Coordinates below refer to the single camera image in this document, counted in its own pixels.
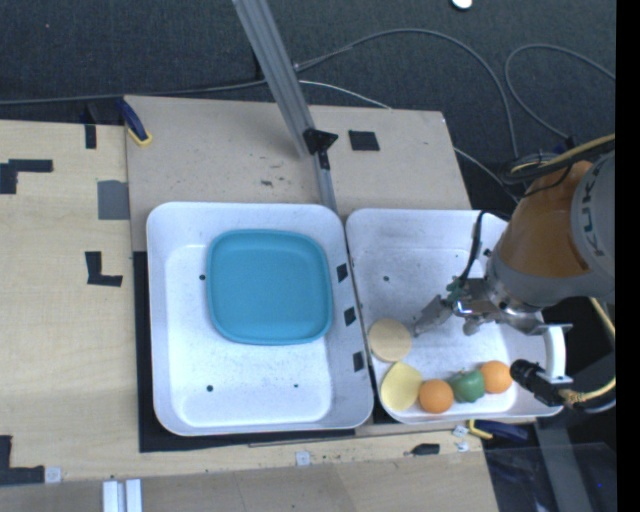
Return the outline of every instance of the tan round object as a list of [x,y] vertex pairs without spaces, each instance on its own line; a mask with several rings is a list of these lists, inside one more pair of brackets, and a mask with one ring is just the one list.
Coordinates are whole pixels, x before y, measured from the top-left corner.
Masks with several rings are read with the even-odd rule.
[[381,318],[369,329],[369,347],[383,361],[394,363],[407,356],[411,350],[411,333],[393,318]]
[[380,384],[380,400],[389,409],[404,411],[418,399],[422,374],[402,361],[394,363]]

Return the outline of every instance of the orange ball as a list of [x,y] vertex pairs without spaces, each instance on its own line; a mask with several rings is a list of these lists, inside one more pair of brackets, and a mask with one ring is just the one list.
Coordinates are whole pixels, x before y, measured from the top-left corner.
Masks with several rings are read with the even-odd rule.
[[440,414],[453,405],[453,389],[441,379],[429,379],[420,385],[420,406],[427,412]]
[[509,366],[502,361],[487,361],[480,367],[480,372],[487,393],[504,393],[513,383]]

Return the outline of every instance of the white tray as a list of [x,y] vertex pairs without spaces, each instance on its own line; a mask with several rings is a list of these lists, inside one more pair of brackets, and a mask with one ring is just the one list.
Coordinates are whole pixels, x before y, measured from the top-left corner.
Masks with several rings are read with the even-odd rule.
[[[464,269],[471,248],[472,227],[478,212],[471,210],[363,209],[351,214],[346,232],[354,281],[365,333],[383,317],[394,318],[411,330],[422,308]],[[482,222],[482,247],[470,277],[481,277],[487,257],[505,223],[492,215]],[[413,338],[404,362],[418,369],[424,379],[453,376],[459,370],[498,359],[539,362],[544,368],[565,370],[564,335],[560,327],[545,336],[525,336],[508,326],[483,325],[473,336],[462,332],[464,320],[451,317],[442,326]],[[371,356],[378,390],[390,364]],[[405,411],[385,407],[391,417],[416,424],[465,419],[505,419],[550,416],[561,407],[547,407],[529,391],[515,384],[503,394],[489,395],[474,403],[456,403],[442,414],[429,414],[416,403]]]
[[[236,229],[294,231],[320,244],[333,291],[325,336],[259,346],[215,330],[206,303],[207,249]],[[369,417],[373,388],[351,275],[338,272],[348,256],[334,212],[318,205],[165,203],[148,217],[147,251],[153,400],[165,428],[183,436],[343,429]]]

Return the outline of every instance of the metal bracket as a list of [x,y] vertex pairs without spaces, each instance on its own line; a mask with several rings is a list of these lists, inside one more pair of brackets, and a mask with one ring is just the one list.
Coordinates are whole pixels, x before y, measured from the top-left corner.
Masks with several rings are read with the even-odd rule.
[[327,149],[329,149],[331,145],[338,139],[338,136],[335,133],[328,133],[321,130],[316,130],[315,128],[308,128],[304,131],[302,137],[307,144],[309,154],[318,155],[320,168],[324,169],[325,171],[330,171],[331,166],[329,165],[329,156],[327,155]]

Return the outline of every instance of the blue plate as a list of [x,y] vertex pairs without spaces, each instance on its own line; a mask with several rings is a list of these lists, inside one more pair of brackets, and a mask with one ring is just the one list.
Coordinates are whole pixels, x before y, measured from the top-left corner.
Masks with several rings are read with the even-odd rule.
[[332,321],[324,251],[289,231],[237,230],[217,237],[207,258],[207,299],[225,338],[257,345],[309,343]]

